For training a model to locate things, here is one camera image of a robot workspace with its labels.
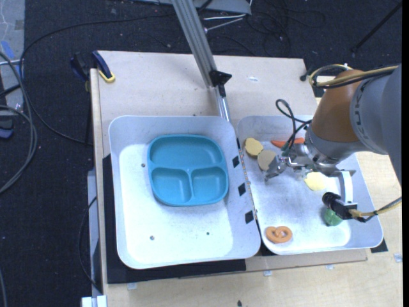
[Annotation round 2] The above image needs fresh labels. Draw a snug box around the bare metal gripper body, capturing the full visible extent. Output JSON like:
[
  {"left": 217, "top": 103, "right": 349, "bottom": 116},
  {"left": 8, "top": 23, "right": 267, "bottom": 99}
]
[{"left": 278, "top": 144, "right": 340, "bottom": 176}]

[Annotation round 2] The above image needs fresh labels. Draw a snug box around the tan round biscuit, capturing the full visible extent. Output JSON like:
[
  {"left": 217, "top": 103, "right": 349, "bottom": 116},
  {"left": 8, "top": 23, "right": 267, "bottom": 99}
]
[{"left": 257, "top": 149, "right": 277, "bottom": 172}]

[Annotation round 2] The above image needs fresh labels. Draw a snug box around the pale yellow toy food piece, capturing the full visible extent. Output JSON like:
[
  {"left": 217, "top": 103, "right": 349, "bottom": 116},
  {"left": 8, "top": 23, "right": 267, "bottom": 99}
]
[{"left": 303, "top": 171, "right": 327, "bottom": 192}]

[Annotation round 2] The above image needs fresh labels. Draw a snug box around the orange carrot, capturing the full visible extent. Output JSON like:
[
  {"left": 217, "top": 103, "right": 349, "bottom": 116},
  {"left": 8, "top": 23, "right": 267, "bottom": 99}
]
[{"left": 270, "top": 137, "right": 305, "bottom": 149}]

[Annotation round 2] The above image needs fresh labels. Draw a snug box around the white plastic tray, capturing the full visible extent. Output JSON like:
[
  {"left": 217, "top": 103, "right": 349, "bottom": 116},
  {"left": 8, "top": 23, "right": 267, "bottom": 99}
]
[
  {"left": 236, "top": 114, "right": 385, "bottom": 256},
  {"left": 107, "top": 114, "right": 262, "bottom": 270}
]

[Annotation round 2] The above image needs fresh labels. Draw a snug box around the green broccoli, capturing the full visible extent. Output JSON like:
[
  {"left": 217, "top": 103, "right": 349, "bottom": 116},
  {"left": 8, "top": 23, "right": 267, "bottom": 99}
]
[{"left": 323, "top": 207, "right": 344, "bottom": 228}]

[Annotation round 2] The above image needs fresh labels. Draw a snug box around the orange pretzel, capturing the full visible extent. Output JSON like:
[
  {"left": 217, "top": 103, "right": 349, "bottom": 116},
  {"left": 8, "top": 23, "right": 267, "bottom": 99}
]
[{"left": 265, "top": 225, "right": 294, "bottom": 245}]

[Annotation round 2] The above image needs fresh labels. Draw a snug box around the thin black and white rod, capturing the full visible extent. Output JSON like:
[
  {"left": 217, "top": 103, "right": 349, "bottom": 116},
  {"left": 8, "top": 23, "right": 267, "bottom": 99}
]
[{"left": 216, "top": 86, "right": 259, "bottom": 224}]

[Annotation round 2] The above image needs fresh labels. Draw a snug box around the blue divided plate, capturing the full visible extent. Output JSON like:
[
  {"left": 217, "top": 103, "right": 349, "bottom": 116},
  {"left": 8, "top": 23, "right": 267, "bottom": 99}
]
[{"left": 146, "top": 134, "right": 230, "bottom": 208}]

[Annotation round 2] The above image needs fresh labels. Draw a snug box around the pale wooden board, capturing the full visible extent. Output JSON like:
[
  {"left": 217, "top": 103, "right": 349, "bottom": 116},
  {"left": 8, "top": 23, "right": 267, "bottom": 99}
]
[{"left": 95, "top": 50, "right": 369, "bottom": 272}]

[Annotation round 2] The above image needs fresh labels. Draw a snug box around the black cylinder on white bracket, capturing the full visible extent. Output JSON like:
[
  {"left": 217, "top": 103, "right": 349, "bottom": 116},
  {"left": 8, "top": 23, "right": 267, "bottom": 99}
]
[{"left": 321, "top": 169, "right": 359, "bottom": 221}]

